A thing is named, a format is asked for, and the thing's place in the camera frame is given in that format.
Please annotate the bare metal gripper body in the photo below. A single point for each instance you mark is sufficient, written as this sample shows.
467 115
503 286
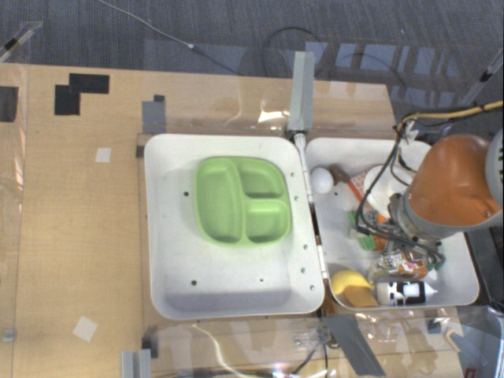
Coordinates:
413 242

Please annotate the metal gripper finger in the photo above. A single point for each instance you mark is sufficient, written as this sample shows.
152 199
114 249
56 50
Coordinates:
388 265

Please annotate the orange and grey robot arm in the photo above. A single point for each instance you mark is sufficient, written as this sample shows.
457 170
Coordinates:
453 179

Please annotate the orange carrot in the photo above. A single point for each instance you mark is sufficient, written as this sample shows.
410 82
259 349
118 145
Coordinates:
380 243

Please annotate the orange and white carton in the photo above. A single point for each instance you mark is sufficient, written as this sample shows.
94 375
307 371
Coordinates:
411 270

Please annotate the white bottle with black print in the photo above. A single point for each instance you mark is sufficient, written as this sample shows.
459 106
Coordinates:
409 293

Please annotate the yellow banana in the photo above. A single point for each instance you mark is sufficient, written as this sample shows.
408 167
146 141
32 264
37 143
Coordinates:
348 281

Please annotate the white plastic tray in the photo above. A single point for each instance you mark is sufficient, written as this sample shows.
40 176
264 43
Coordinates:
173 227
338 234

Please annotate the orange and white packet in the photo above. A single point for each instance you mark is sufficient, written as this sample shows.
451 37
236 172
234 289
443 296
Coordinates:
358 183

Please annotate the white egg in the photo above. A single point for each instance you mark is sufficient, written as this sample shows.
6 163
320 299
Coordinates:
322 179

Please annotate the green divided plate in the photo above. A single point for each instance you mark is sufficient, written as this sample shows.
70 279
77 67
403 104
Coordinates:
220 203

